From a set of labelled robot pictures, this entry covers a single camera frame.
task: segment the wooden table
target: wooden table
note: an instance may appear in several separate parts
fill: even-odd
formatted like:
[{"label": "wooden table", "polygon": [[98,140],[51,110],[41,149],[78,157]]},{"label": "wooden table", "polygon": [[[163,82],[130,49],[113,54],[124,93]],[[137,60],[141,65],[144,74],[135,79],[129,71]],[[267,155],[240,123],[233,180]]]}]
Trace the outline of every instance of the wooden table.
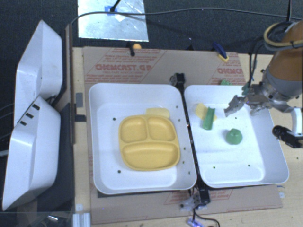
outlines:
[{"label": "wooden table", "polygon": [[[81,67],[82,54],[80,48],[74,48],[74,82],[75,91],[84,92],[83,68]],[[248,80],[249,57],[247,54],[239,54],[241,65],[246,80]],[[258,67],[254,75],[255,82],[261,80],[261,69],[269,64],[271,55],[259,55]],[[302,107],[302,96],[289,103],[291,106]],[[86,114],[85,106],[77,109],[78,114]],[[271,109],[275,125],[282,125],[292,128],[291,115]],[[83,212],[90,212],[89,192],[89,166],[87,150],[87,131],[85,122],[77,122],[75,126],[76,144],[74,145],[74,166],[75,166],[75,203],[82,204]],[[255,210],[246,212],[233,212],[223,214],[207,215],[206,218],[215,218],[220,222],[221,227],[301,227],[303,226],[303,161],[302,149],[292,149],[281,142],[282,149],[289,167],[290,176],[286,183],[279,188],[282,196],[283,208],[270,210]],[[188,217],[166,218],[133,222],[121,222],[112,224],[93,225],[94,227],[186,227]],[[211,221],[200,221],[203,225],[216,226]]]}]

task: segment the green round object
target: green round object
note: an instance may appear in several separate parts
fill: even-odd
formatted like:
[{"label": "green round object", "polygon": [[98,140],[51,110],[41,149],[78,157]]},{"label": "green round object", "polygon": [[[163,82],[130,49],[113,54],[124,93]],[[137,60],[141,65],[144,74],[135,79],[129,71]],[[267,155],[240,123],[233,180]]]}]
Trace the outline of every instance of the green round object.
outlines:
[{"label": "green round object", "polygon": [[226,141],[231,145],[238,145],[243,139],[240,130],[231,129],[226,135]]}]

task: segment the orange round object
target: orange round object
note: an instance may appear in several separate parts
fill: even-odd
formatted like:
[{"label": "orange round object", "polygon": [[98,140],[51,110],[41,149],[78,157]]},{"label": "orange round object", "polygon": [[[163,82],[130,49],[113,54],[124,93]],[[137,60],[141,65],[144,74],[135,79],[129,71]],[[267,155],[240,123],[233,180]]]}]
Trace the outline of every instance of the orange round object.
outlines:
[{"label": "orange round object", "polygon": [[134,44],[133,49],[142,49],[140,44]]}]

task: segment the metal plate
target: metal plate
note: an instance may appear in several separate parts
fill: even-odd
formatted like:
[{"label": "metal plate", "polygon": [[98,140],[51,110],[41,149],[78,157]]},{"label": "metal plate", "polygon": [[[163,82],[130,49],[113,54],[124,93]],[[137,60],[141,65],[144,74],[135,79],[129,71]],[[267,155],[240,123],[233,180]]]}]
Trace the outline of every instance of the metal plate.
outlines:
[{"label": "metal plate", "polygon": [[[78,14],[105,11],[117,0],[78,0]],[[143,0],[121,0],[117,12],[144,13]],[[95,14],[78,19],[79,37],[148,42],[145,16]]]}]

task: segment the white tray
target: white tray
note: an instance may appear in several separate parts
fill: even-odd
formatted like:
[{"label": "white tray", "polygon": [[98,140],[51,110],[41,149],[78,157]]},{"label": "white tray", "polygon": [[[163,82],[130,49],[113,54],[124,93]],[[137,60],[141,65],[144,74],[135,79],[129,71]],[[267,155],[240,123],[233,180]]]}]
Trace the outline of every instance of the white tray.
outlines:
[{"label": "white tray", "polygon": [[[240,86],[189,86],[185,98],[193,139],[204,182],[213,188],[283,183],[289,172],[269,110],[251,116],[247,105],[225,117],[224,108],[234,95],[241,96]],[[213,129],[203,130],[195,114],[198,103],[215,108],[217,120]],[[239,129],[243,140],[239,145],[225,141],[226,133]]]},{"label": "white tray", "polygon": [[[96,188],[104,194],[184,190],[196,183],[182,99],[169,85],[95,84],[89,91]],[[180,161],[169,169],[136,171],[122,160],[118,129],[131,115],[145,114],[147,108],[164,107],[170,112],[180,145]]]}]

